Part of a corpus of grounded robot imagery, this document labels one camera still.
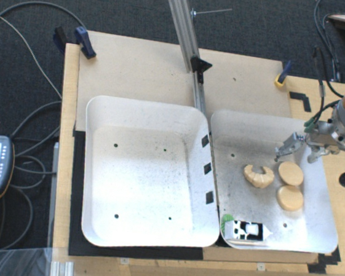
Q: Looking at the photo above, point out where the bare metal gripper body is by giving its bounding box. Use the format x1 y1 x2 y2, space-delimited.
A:
303 119 345 155

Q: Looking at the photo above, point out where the beige round biscuit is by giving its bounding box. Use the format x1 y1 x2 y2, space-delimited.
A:
274 183 306 213
276 159 306 187

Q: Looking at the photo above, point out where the beige toy croissant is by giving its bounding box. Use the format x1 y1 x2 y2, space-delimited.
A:
241 163 276 190

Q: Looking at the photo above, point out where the white plastic tray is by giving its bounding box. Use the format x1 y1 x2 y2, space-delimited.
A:
196 107 345 261
70 93 235 261

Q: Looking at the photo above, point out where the black and white milk carton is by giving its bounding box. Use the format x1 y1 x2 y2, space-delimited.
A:
218 213 275 248

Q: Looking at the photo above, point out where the pale wood board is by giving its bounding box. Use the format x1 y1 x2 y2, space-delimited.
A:
57 30 343 275

